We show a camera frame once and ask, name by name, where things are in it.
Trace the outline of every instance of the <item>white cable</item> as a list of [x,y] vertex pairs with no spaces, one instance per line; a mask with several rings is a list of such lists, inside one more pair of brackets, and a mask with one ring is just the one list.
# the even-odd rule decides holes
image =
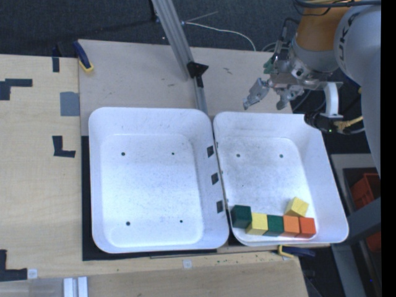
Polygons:
[[269,51],[274,50],[274,49],[275,49],[275,44],[276,44],[276,43],[277,43],[277,42],[272,42],[272,43],[269,43],[269,44],[265,45],[265,46],[261,49],[261,51],[264,52],[264,50],[266,50],[267,48],[270,48],[270,46],[273,46],[273,48],[270,48]]
[[208,27],[207,25],[198,24],[198,23],[194,23],[194,22],[185,22],[185,24],[190,24],[190,25],[196,25],[198,27],[209,28],[211,30],[215,30],[215,31],[219,31],[219,32],[234,33],[234,34],[241,35],[242,37],[245,37],[245,39],[247,39],[250,42],[250,44],[253,46],[253,50],[256,51],[256,47],[254,46],[254,43],[252,42],[252,40],[250,38],[248,38],[246,35],[243,35],[242,33],[235,32],[235,31],[229,31],[229,30],[221,30],[219,28]]
[[361,132],[363,132],[363,131],[364,131],[364,128],[362,127],[361,129],[351,131],[350,133],[351,133],[351,134],[357,134],[357,133],[361,133]]
[[204,15],[201,15],[201,16],[199,16],[199,17],[195,17],[195,18],[193,18],[193,19],[189,19],[189,20],[187,20],[186,22],[191,22],[191,21],[199,20],[199,19],[202,19],[202,18],[204,18],[204,17],[208,17],[208,16],[210,16],[210,15],[214,15],[214,14],[216,14],[216,13],[218,13],[218,11],[211,12],[211,13],[208,13],[208,14],[204,14]]

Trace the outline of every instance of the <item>black floor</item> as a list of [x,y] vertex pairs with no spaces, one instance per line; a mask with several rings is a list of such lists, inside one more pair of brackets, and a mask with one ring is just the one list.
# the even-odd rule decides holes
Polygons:
[[[260,51],[277,40],[285,18],[300,19],[291,0],[173,0],[179,18],[249,37]],[[288,26],[288,38],[296,26]],[[185,25],[190,46],[252,50],[240,35]],[[163,29],[152,20],[149,0],[0,0],[0,54],[51,56],[57,47],[63,56],[75,56],[72,42],[80,38],[134,43],[167,44]],[[261,76],[252,76],[252,80]],[[359,94],[339,71],[340,112],[346,118],[360,114]],[[292,103],[295,113],[323,104],[321,92]],[[364,133],[324,134],[328,154],[369,153]],[[316,249],[314,259],[301,259],[310,296],[342,297],[343,290],[330,248]]]

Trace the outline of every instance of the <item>black cable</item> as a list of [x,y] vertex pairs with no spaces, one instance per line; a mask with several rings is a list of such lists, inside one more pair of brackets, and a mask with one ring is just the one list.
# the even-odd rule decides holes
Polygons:
[[307,91],[306,95],[304,96],[304,98],[302,98],[302,99],[299,101],[299,103],[297,103],[297,105],[296,105],[294,108],[291,109],[291,112],[293,112],[293,113],[296,112],[296,110],[307,100],[307,98],[308,98],[309,95],[311,94],[311,91],[312,91],[312,90],[308,89],[308,91]]
[[326,105],[326,98],[323,100],[322,104],[316,108],[316,111],[320,111]]
[[275,43],[274,49],[273,49],[273,55],[271,57],[271,62],[274,63],[275,59],[277,58],[277,56],[279,56],[281,50],[282,50],[282,46],[285,43],[285,38],[287,35],[287,26],[286,23],[290,21],[293,22],[295,24],[299,24],[299,21],[296,19],[293,19],[291,17],[287,17],[283,20],[283,24],[282,24],[282,29],[281,29],[281,34],[278,37],[278,40]]
[[352,134],[359,134],[359,133],[362,133],[362,132],[364,132],[365,130],[366,130],[366,129],[365,129],[364,127],[361,127],[360,129],[357,129],[357,130],[350,130],[350,129],[348,129],[348,128],[346,127],[344,130],[338,131],[338,133],[344,134],[344,135],[346,135],[346,136],[350,136],[350,135],[352,135]]
[[150,6],[151,21],[156,22],[158,17],[157,17],[157,13],[155,12],[153,1],[152,0],[148,0],[148,4]]
[[[292,0],[292,2],[293,2],[295,9],[297,10],[297,12],[300,15],[313,15],[313,16],[325,15],[333,7],[381,5],[381,0],[362,0],[362,1],[337,0],[337,1],[333,1],[331,3],[312,3],[312,2],[307,2],[307,1],[303,1],[303,0]],[[304,14],[300,10],[298,10],[297,6],[304,7],[304,8],[310,8],[310,9],[318,9],[318,8],[327,8],[327,9],[321,14]]]

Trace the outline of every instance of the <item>black tape marking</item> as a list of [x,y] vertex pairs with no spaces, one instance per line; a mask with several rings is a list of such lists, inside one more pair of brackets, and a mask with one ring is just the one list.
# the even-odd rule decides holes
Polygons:
[[11,87],[6,82],[0,82],[0,100],[10,100]]
[[218,182],[218,174],[215,173],[212,175],[212,185]]
[[59,47],[59,43],[57,43],[54,47],[52,47],[52,57],[62,57],[62,52]]
[[215,149],[213,148],[213,145],[207,148],[208,152],[208,157],[211,157],[215,153]]
[[61,92],[61,116],[80,116],[80,98],[75,92]]
[[223,201],[219,200],[218,202],[216,202],[216,207],[217,207],[217,213],[222,212],[224,210]]
[[33,79],[5,79],[0,82],[0,100],[10,100],[11,87],[32,87]]
[[0,250],[0,282],[26,280],[27,269],[7,270],[6,259],[7,259],[7,250]]
[[52,57],[52,71],[53,72],[59,72],[60,71],[59,58],[58,57]]
[[52,141],[54,142],[54,156],[59,157],[75,157],[75,151],[65,151],[63,150],[63,137],[62,136],[52,136]]
[[8,79],[8,78],[6,78],[6,84],[10,87],[32,87],[33,79]]

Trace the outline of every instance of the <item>wooden block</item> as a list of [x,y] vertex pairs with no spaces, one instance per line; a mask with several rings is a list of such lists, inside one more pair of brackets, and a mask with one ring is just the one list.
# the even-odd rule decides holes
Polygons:
[[294,197],[292,200],[289,201],[285,215],[291,215],[294,217],[305,217],[305,214],[308,210],[308,203],[301,200],[300,198]]
[[283,227],[283,217],[279,215],[267,215],[268,231],[264,233],[267,236],[279,236],[285,230]]
[[249,235],[263,235],[267,231],[267,215],[264,213],[252,212],[252,222],[247,226],[246,233]]
[[291,215],[283,216],[283,227],[285,232],[281,236],[289,236],[294,238],[299,232],[299,219],[298,217],[293,217]]
[[316,234],[315,219],[299,217],[300,234],[296,238],[309,239]]
[[234,228],[246,229],[252,222],[252,211],[248,205],[235,205],[231,209],[231,221]]

